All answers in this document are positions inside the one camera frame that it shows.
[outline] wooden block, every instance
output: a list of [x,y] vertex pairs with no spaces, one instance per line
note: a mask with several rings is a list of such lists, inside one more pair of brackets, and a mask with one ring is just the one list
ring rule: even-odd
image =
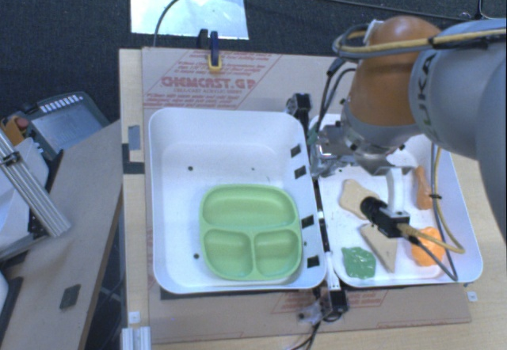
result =
[[398,239],[389,239],[379,232],[379,230],[373,225],[362,226],[360,228],[360,233],[387,271],[395,272]]
[[355,180],[343,181],[343,192],[341,193],[339,204],[343,209],[352,212],[359,219],[366,220],[366,216],[361,212],[360,205],[364,198],[373,196],[379,199],[379,196],[373,191],[364,188]]

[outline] cable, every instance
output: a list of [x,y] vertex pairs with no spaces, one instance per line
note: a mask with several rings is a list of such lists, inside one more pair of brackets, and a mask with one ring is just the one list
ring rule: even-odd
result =
[[[441,147],[437,147],[436,154],[434,154],[435,145],[432,144],[432,168],[431,168],[431,189],[432,189],[432,196],[433,196],[433,210],[435,212],[435,217],[437,221],[437,225],[439,227],[440,236],[442,237],[442,240],[437,239],[433,236],[430,236],[426,233],[423,233],[414,227],[410,226],[408,223],[400,223],[398,225],[398,228],[403,232],[404,234],[408,236],[412,236],[414,238],[424,238],[426,240],[429,240],[436,245],[439,245],[441,247],[444,247],[446,250],[451,250],[454,253],[463,254],[465,253],[465,248],[458,242],[458,239],[455,238],[454,234],[449,229],[449,226],[445,220],[445,217],[442,213],[442,209],[440,207],[440,195],[438,194],[438,167],[440,164],[440,154],[441,154]],[[444,242],[444,234],[442,233],[443,227],[445,229],[445,232],[449,236],[449,238],[452,240],[452,242],[456,245],[452,246],[448,243]]]
[[453,272],[450,272],[449,269],[447,267],[445,267],[445,265],[438,259],[438,257],[435,256],[432,253],[432,251],[429,250],[425,245],[423,245],[418,238],[415,238],[414,236],[409,236],[408,240],[413,245],[416,245],[417,247],[420,247],[421,249],[423,249],[428,254],[428,256],[430,256],[433,259],[433,261],[435,261],[435,263],[442,269],[442,271],[445,272],[449,276],[449,278],[451,280],[453,280],[453,281],[458,280],[458,276],[456,274],[454,266],[452,266]]
[[452,245],[449,245],[446,242],[441,241],[440,239],[434,238],[433,236],[430,236],[429,234],[423,233],[420,230],[416,229],[415,227],[409,225],[408,223],[399,223],[397,225],[398,229],[400,229],[401,232],[406,234],[407,236],[411,236],[413,238],[423,238],[425,240],[429,240],[436,245],[439,245],[445,249],[451,250],[454,253],[463,254],[465,253],[465,250],[463,247],[454,247]]
[[[398,42],[389,42],[384,44],[373,44],[370,46],[348,46],[345,42],[345,34],[339,36],[333,42],[333,50],[344,59],[367,59],[370,57],[379,57],[382,55],[393,55],[400,53],[410,53],[413,51],[424,51],[431,48],[442,48],[446,44],[462,42],[469,40],[478,40],[496,36],[499,40],[504,40],[507,33],[506,28],[489,29],[477,32],[459,33],[455,35],[435,36],[431,38],[421,38],[414,40],[403,40]],[[365,32],[355,32],[355,37],[364,35]]]
[[326,99],[326,106],[324,107],[324,115],[327,114],[327,111],[329,110],[330,106],[331,106],[331,102],[333,102],[333,98],[334,98],[334,94],[336,93],[336,90],[338,88],[338,85],[340,84],[340,81],[343,79],[343,77],[347,74],[347,73],[351,73],[353,71],[356,71],[355,68],[348,68],[346,70],[343,70],[340,75],[338,75],[338,78],[336,79],[336,81],[334,82],[334,85],[333,85],[333,88],[331,89],[331,92],[330,92],[330,95],[327,97]]
[[118,281],[118,283],[111,290],[109,290],[109,293],[106,295],[106,297],[104,299],[102,299],[101,303],[95,307],[95,313],[97,313],[112,298],[112,296],[115,294],[116,290],[123,285],[124,280],[125,280],[125,275],[123,275],[120,278],[120,281]]
[[342,315],[343,315],[342,313],[333,311],[329,315],[327,315],[325,318],[323,318],[322,320],[326,321],[328,323],[333,323],[333,322],[336,322],[337,320],[341,319]]
[[324,85],[324,91],[322,92],[322,99],[320,102],[320,110],[318,113],[318,119],[317,123],[315,124],[313,131],[315,133],[318,133],[320,130],[322,120],[324,119],[324,115],[327,113],[328,109],[331,106],[331,102],[333,101],[334,94],[336,93],[336,90],[338,88],[338,85],[340,84],[340,81],[343,79],[343,77],[350,73],[351,71],[356,71],[355,68],[348,68],[346,70],[343,70],[337,77],[336,81],[334,82],[333,88],[331,89],[329,93],[329,88],[331,84],[331,80],[333,79],[334,74],[340,69],[340,67],[343,65],[344,61],[340,60],[339,62],[334,62],[330,69],[327,71],[327,80],[326,84]]
[[112,343],[112,341],[116,338],[116,335],[118,334],[118,329],[120,327],[121,327],[121,315],[118,318],[116,318],[114,326],[110,330],[108,336],[105,338],[101,347],[97,348],[97,349],[98,350],[105,350]]
[[303,343],[298,344],[297,346],[291,348],[290,350],[300,350],[304,346],[306,346],[305,350],[310,350],[311,346],[314,343],[315,336],[317,336],[317,331],[318,331],[318,328],[320,327],[320,324],[321,324],[320,321],[318,321],[317,323],[315,323],[314,328],[311,331],[310,336]]
[[[154,37],[153,37],[153,46],[154,47],[156,47],[156,45],[157,45],[158,31],[160,29],[160,25],[161,25],[162,21],[164,20],[164,17],[166,16],[167,12],[173,7],[173,5],[179,1],[180,0],[171,1],[166,6],[166,8],[164,8],[164,10],[162,11],[160,18],[158,19],[157,26],[154,31]],[[391,8],[389,6],[378,6],[378,5],[373,5],[373,4],[367,4],[365,2],[355,2],[355,1],[346,1],[346,0],[318,0],[318,1],[334,2],[334,3],[338,3],[338,4],[342,4],[342,5],[358,6],[358,7],[370,8],[370,9],[374,9],[374,10],[385,10],[385,11],[396,12],[396,13],[416,15],[416,16],[420,16],[420,17],[431,17],[431,18],[437,18],[437,19],[445,19],[448,21],[458,21],[458,22],[468,21],[467,19],[458,18],[458,17],[446,17],[444,15],[438,15],[438,14],[434,14],[434,13],[414,12],[414,11],[402,10],[402,9],[398,9],[398,8]]]

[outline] green divided plate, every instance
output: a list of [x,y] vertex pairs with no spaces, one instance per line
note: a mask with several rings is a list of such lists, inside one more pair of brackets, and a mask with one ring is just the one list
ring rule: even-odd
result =
[[297,208],[270,185],[219,185],[200,202],[200,246],[208,267],[227,280],[277,280],[301,261]]

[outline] wooden table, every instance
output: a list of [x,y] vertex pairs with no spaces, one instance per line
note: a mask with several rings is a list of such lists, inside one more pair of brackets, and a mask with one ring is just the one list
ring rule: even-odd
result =
[[[141,52],[120,51],[120,95],[122,104],[122,143],[128,143],[128,124],[132,117],[142,115]],[[141,150],[130,152],[134,162],[143,161]],[[314,349],[371,350],[390,349],[476,349],[503,348],[507,321],[507,275],[505,272],[505,243],[497,228],[482,186],[476,162],[453,157],[456,172],[465,197],[476,237],[481,249],[484,270],[482,276],[466,287],[477,296],[470,302],[471,323],[405,327],[402,329],[375,329],[318,334]],[[143,176],[124,176],[125,241],[127,257],[128,311],[139,311],[139,321],[131,327],[149,325],[147,293],[147,239],[145,218],[145,192]],[[182,349],[286,349],[297,345],[305,336],[279,336],[231,340],[211,340],[178,344],[154,344],[156,350]]]
[[[121,170],[118,122],[64,152],[51,197],[72,227],[6,269],[23,283],[2,349],[85,347],[118,224]],[[60,309],[64,291],[78,285],[77,302]]]

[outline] white container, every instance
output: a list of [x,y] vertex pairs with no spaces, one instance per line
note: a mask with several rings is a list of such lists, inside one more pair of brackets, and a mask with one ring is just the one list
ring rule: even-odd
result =
[[[338,115],[327,115],[323,124],[333,124],[339,119]],[[425,136],[419,135],[409,139],[405,146],[404,150],[397,150],[388,156],[388,160],[391,164],[399,166],[415,168],[422,165],[429,179],[431,142]],[[374,277],[366,280],[350,277],[345,270],[341,248],[361,247],[370,252],[372,249],[360,235],[360,228],[369,224],[369,221],[359,219],[338,203],[343,190],[343,182],[348,179],[353,179],[366,189],[376,192],[384,202],[388,201],[389,196],[387,178],[385,176],[371,176],[359,166],[347,166],[337,170],[331,177],[319,179],[333,266],[342,281],[353,287],[363,288],[454,282],[437,265],[429,267],[417,265],[411,255],[411,244],[404,238],[398,240],[395,272],[388,272],[377,258]],[[426,226],[436,227],[433,209],[423,211],[415,205],[417,181],[413,172],[408,172],[402,179],[403,209],[410,214],[410,225],[418,229]],[[447,151],[442,151],[440,157],[438,188],[439,195],[443,197],[440,205],[449,229],[466,250],[464,254],[451,252],[458,282],[473,282],[482,274],[482,257],[452,164],[452,158]],[[443,262],[450,269],[448,258],[445,255]]]
[[[297,290],[319,285],[326,259],[303,129],[282,112],[164,108],[150,118],[149,155],[154,274],[177,294]],[[216,185],[262,184],[282,188],[295,201],[303,257],[284,280],[235,281],[215,275],[200,248],[199,205]]]

